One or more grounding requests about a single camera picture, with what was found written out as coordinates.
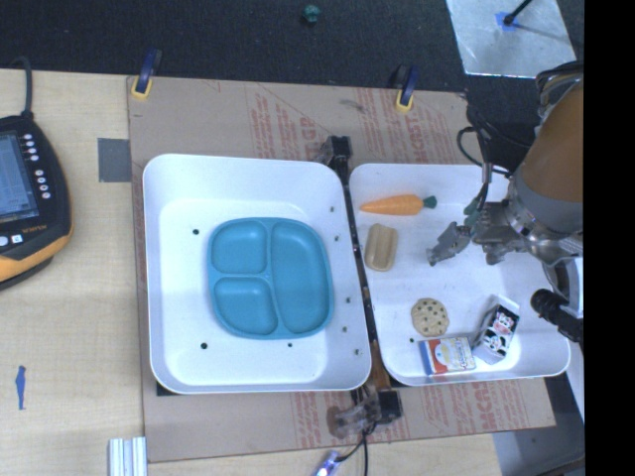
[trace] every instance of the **round cracker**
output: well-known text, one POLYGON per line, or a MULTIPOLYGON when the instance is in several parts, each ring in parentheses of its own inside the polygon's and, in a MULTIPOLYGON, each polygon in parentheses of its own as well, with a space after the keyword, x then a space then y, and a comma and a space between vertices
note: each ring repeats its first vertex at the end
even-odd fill
POLYGON ((410 314, 415 329, 426 337, 443 335, 449 326, 449 317, 445 306, 431 297, 419 299, 413 305, 410 314))

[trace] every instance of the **silver metal base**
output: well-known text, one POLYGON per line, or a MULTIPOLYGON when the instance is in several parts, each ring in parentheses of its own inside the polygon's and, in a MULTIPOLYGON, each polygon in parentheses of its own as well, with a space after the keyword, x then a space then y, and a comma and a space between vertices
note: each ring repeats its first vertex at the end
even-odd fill
POLYGON ((524 0, 445 1, 467 74, 533 78, 576 60, 556 0, 533 0, 509 27, 524 0))

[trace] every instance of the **blue plate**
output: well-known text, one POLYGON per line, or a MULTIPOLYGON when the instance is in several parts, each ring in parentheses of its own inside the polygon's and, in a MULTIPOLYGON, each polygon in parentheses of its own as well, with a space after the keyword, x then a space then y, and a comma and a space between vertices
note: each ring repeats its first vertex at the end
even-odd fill
POLYGON ((312 335, 332 316, 330 266, 318 234, 278 217, 230 220, 207 249, 214 313, 231 333, 279 339, 312 335))

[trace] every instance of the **cardboard sheet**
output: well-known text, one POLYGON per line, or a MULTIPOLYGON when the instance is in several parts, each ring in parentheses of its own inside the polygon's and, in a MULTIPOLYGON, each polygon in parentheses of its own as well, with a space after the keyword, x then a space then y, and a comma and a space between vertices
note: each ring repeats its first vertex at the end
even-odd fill
MULTIPOLYGON (((128 93, 132 78, 128 79, 128 93)), ((330 135, 349 136, 351 166, 368 162, 464 164, 455 145, 468 125, 459 94, 156 77, 150 96, 128 96, 140 316, 143 409, 150 462, 351 445, 328 430, 327 412, 352 406, 347 392, 177 396, 149 363, 141 177, 164 153, 310 161, 330 135)), ((370 442, 553 426, 543 379, 402 388, 404 416, 370 442)))

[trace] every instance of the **cow print carton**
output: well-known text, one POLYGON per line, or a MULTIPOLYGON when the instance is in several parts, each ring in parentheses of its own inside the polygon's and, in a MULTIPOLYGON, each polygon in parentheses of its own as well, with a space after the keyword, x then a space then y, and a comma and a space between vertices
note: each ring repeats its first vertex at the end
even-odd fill
POLYGON ((496 297, 495 305, 483 317, 472 344, 472 354, 493 365, 507 356, 520 320, 520 307, 505 297, 496 297))

